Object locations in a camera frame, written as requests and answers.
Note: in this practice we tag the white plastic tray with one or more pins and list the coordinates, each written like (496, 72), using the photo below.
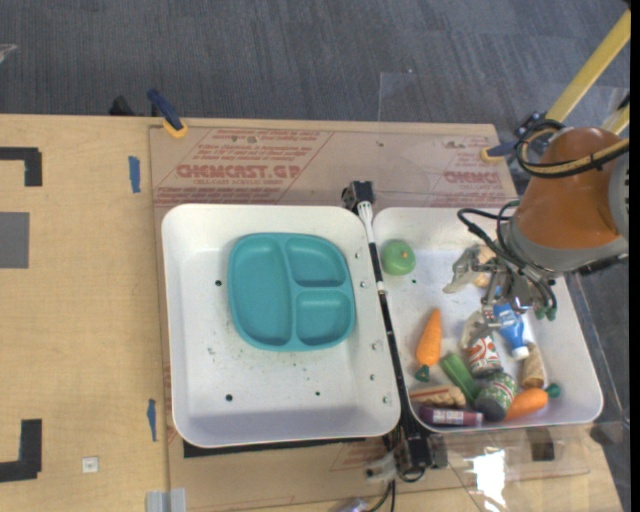
(210, 350)
(570, 360)

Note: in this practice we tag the orange carrot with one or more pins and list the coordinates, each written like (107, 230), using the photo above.
(430, 340)
(527, 402)

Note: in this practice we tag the green pepper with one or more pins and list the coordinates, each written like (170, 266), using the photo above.
(459, 376)

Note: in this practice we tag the beige bread piece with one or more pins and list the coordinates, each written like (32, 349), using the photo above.
(484, 254)

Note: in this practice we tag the tan hot dog bun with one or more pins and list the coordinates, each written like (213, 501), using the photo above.
(440, 395)

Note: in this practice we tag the red and white can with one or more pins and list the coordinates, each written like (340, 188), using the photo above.
(483, 356)

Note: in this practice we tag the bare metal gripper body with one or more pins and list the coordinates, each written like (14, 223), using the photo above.
(515, 286)

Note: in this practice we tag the tan waffle cone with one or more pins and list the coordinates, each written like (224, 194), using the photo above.
(533, 369)

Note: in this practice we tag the teal divided plate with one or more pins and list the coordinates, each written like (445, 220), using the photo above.
(260, 290)

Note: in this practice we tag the blue and white bottle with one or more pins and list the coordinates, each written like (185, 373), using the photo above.
(514, 330)

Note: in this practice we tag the thin black and white rod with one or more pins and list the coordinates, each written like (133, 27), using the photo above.
(386, 310)

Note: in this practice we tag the green can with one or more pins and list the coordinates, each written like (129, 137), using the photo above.
(496, 396)

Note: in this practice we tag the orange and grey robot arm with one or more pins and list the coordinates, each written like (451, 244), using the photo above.
(565, 200)

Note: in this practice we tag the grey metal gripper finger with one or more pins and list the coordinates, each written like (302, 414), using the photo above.
(462, 270)
(481, 327)

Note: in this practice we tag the brown cardboard board red print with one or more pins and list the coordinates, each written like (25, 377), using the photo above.
(320, 165)

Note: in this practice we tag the green apple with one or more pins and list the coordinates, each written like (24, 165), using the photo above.
(397, 257)

